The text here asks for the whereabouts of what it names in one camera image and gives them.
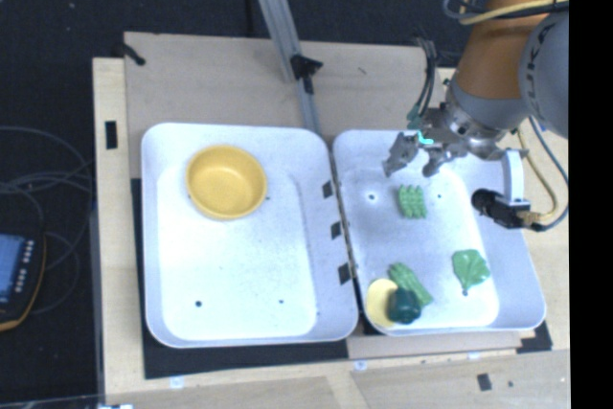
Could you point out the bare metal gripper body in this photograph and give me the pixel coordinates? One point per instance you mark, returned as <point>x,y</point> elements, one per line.
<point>467,136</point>

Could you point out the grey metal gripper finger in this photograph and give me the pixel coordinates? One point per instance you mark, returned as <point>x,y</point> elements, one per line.
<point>401,153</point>
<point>435,160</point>

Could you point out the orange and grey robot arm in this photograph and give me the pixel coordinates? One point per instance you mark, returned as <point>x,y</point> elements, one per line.
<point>498,57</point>

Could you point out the light green bumpy toy vegetable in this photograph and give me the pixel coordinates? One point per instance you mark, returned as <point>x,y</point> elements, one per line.
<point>412,202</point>

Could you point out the white plastic tray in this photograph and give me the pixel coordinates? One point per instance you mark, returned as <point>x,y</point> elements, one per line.
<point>431,244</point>
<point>239,263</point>

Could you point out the green toy lettuce leaf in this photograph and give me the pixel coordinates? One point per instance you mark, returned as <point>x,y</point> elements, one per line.
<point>470,267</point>

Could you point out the green toy asparagus bunch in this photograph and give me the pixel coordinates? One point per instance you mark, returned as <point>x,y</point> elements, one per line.
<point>411,280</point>

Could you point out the dark green toy pepper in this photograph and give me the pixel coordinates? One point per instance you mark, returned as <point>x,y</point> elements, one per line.
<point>404,307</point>

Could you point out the yellow round toy slice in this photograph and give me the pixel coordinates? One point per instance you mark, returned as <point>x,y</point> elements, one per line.
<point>377,302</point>

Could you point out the yellow bowl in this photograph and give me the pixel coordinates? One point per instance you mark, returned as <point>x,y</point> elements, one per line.
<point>226,183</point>

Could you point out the pale wooden board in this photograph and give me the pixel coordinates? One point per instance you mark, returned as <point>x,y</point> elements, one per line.
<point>215,81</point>

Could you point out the black cylinder on white bracket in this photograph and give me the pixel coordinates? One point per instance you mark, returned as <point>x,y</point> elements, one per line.
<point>505,208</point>

